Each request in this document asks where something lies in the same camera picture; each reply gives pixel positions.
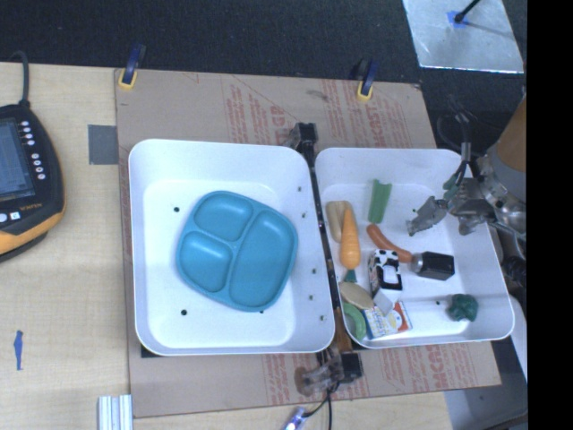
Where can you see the brown cardboard board red print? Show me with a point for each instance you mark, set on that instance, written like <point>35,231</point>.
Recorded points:
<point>188,105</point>

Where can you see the white plastic tray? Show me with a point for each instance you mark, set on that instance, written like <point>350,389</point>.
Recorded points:
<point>161,249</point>
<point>430,177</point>

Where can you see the orange sausage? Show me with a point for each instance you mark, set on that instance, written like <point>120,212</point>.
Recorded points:
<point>385,241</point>

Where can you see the green broccoli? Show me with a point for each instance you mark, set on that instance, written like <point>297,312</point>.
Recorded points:
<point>463,308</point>

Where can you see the white and orange carton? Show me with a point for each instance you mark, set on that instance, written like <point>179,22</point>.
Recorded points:
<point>387,323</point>

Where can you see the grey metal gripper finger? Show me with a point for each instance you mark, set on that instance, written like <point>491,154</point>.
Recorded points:
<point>427,215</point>
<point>471,225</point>

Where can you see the black and white carton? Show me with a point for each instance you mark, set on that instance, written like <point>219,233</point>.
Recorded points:
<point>384,269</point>

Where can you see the blue divided plate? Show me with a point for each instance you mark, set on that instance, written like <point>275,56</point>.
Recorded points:
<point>259,258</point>

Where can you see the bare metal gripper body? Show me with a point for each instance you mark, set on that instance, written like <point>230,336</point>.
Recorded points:
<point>476,202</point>

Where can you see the beige wooden bread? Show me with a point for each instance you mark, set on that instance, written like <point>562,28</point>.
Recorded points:
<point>335,217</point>

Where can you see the green celery stick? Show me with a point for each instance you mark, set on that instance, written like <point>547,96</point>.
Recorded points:
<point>379,202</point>

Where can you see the beige biscuit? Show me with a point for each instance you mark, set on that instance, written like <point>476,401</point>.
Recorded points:
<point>356,294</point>

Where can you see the orange carrot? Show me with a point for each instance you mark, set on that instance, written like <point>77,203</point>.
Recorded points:
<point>350,244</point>

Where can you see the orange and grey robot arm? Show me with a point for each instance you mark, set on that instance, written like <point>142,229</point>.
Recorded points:
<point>512,150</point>

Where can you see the green curved toy food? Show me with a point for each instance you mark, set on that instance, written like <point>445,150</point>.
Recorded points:
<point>356,320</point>

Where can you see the black bottle with silver cap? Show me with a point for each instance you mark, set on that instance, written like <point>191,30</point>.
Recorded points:
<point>436,265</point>

